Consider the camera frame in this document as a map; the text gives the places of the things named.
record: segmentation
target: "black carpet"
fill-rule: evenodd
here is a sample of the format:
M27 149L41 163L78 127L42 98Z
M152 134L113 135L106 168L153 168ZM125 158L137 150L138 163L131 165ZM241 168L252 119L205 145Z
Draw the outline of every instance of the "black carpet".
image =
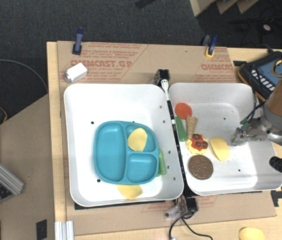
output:
M83 41L200 45L217 35L218 46L282 49L282 18L273 31L258 21L282 16L282 0L260 0L241 14L236 5L223 15L213 3L197 18L189 0L0 0L0 59L34 69L47 83L46 42ZM0 105L12 117L46 93L40 79L24 66L0 62Z

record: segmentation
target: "dark floor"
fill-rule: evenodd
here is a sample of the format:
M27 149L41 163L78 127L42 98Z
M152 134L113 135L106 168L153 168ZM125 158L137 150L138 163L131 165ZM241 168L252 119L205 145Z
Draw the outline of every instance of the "dark floor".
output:
M235 20L282 16L282 0L260 0L241 14L236 5L223 15L215 3L194 17L189 0L156 0L137 8L140 0L0 0L0 59L34 69L47 83L47 41L74 41L77 27L83 41L200 45L217 35L218 46L282 49L282 18L273 32L262 33L257 22ZM0 105L9 117L46 93L39 78L23 66L0 62Z

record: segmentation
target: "red circle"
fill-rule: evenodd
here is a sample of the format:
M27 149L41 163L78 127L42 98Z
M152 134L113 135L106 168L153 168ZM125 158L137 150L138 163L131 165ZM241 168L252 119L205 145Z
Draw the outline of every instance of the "red circle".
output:
M188 116L192 117L192 109L188 104L185 103L176 104L174 112L183 120L186 120Z

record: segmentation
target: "brown patty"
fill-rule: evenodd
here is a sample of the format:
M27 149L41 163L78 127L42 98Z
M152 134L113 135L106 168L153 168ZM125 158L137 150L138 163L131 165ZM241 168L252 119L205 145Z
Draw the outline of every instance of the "brown patty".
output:
M190 158L188 164L191 174L198 180L206 180L213 173L213 164L209 158L204 155L197 154Z

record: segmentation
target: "black cable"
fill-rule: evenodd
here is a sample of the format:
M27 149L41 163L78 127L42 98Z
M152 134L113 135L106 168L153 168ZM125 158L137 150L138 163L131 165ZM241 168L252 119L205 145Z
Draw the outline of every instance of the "black cable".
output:
M13 63L13 64L17 64L19 66L22 66L22 67L25 67L26 69L32 71L40 80L41 82L43 83L44 85L44 88L46 90L46 92L48 93L49 92L49 89L48 89L48 86L46 85L45 81L43 80L43 78L31 67L21 63L21 62L18 62L18 61L15 61L15 60L10 60L10 59L0 59L0 62L7 62L7 63Z
M172 225L170 226L170 229L169 229L169 240L173 239L171 233L172 233L172 228L174 227L174 225L179 221L179 220L182 220L183 223L186 225L186 227L195 235L199 236L199 237L205 237L205 238L210 238L211 240L213 240L213 238L210 236L210 235L207 235L207 234L200 234L200 233L197 233L195 231L192 230L192 228L189 227L189 225L186 223L185 220L188 220L190 218L192 218L194 215L194 213L192 213L191 215L183 215L183 216L180 216L179 218L177 218L173 223Z

